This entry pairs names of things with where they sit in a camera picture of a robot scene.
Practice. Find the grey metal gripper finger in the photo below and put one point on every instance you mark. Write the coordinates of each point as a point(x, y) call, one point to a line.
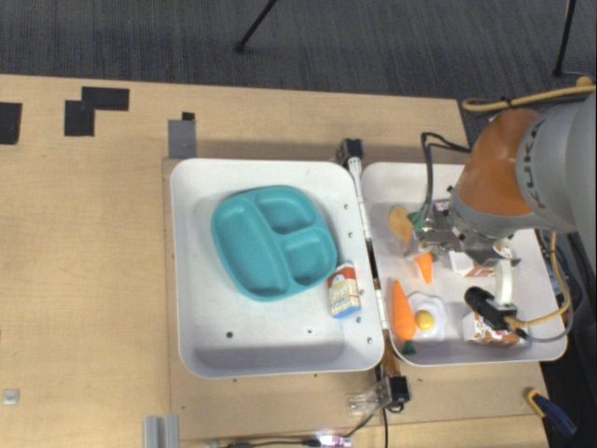
point(415, 251)

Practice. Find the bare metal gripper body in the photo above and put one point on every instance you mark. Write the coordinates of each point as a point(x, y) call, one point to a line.
point(448, 240)

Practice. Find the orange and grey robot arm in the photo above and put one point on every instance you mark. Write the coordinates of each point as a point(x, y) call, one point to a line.
point(522, 175)

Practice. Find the small orange carrot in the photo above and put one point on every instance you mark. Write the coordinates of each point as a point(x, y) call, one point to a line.
point(425, 268)

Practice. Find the white and orange carton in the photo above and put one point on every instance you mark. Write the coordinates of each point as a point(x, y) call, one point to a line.
point(459, 261)

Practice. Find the tan biscuit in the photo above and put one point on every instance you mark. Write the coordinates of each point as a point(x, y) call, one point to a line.
point(401, 224)

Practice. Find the purple and white carton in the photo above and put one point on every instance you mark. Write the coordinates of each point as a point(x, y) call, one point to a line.
point(440, 206)

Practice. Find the white plastic tray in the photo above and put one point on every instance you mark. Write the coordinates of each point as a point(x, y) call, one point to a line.
point(466, 185)
point(261, 339)

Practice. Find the large orange carrot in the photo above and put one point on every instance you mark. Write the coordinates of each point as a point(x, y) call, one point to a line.
point(402, 313)

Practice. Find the white and yellow fried egg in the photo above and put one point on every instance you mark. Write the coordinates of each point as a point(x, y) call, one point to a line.
point(426, 317)

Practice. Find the blue red and white carton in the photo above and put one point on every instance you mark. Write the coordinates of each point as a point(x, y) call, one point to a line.
point(344, 292)

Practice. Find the orange and white packet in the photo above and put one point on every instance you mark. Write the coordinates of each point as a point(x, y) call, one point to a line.
point(480, 335)

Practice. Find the teal divided plate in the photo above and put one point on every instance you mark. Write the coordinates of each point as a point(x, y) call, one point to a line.
point(261, 241)

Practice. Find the black tripod leg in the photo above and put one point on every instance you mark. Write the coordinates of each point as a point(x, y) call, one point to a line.
point(266, 12)
point(566, 26)

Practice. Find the black cylinder on white bracket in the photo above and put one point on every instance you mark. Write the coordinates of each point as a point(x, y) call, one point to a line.
point(485, 305)

